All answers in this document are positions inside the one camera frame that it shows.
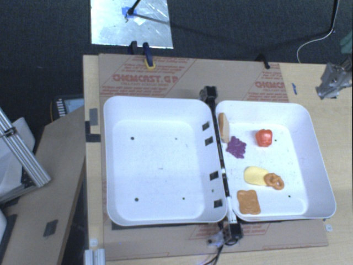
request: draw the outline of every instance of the metal sheet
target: metal sheet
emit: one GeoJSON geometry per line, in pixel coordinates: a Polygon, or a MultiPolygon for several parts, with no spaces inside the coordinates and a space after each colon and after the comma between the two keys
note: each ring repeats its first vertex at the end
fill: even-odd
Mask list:
{"type": "Polygon", "coordinates": [[[126,11],[136,0],[91,0],[92,44],[173,48],[167,0],[141,0],[134,16],[126,11]]]}

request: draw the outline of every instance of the gray tape piece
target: gray tape piece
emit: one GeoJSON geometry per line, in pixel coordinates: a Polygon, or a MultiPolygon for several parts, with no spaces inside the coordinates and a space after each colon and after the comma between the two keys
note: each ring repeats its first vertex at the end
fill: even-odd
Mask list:
{"type": "Polygon", "coordinates": [[[44,237],[53,235],[55,233],[57,222],[58,220],[54,220],[46,224],[44,234],[43,234],[44,237]]]}
{"type": "Polygon", "coordinates": [[[91,126],[97,126],[98,125],[98,109],[93,108],[89,110],[89,124],[91,126]]]}

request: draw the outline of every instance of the table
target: table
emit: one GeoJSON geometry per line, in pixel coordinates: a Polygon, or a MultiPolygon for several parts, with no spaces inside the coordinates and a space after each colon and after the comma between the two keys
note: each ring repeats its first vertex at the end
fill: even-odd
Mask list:
{"type": "MultiPolygon", "coordinates": [[[[332,226],[328,232],[328,247],[290,250],[271,250],[221,254],[218,264],[350,264],[353,260],[352,212],[352,91],[345,89],[337,99],[320,100],[315,86],[320,84],[324,65],[281,63],[284,83],[290,102],[303,105],[310,113],[319,146],[337,203],[335,215],[325,223],[332,226]],[[297,94],[292,89],[295,84],[297,94]]],[[[84,57],[85,119],[89,107],[99,106],[98,57],[84,57]]],[[[91,126],[92,134],[99,134],[99,124],[91,126]]],[[[86,145],[88,216],[91,249],[103,248],[103,217],[101,196],[100,148],[93,142],[86,145]]],[[[111,261],[108,265],[139,264],[203,264],[205,255],[111,261]]]]}

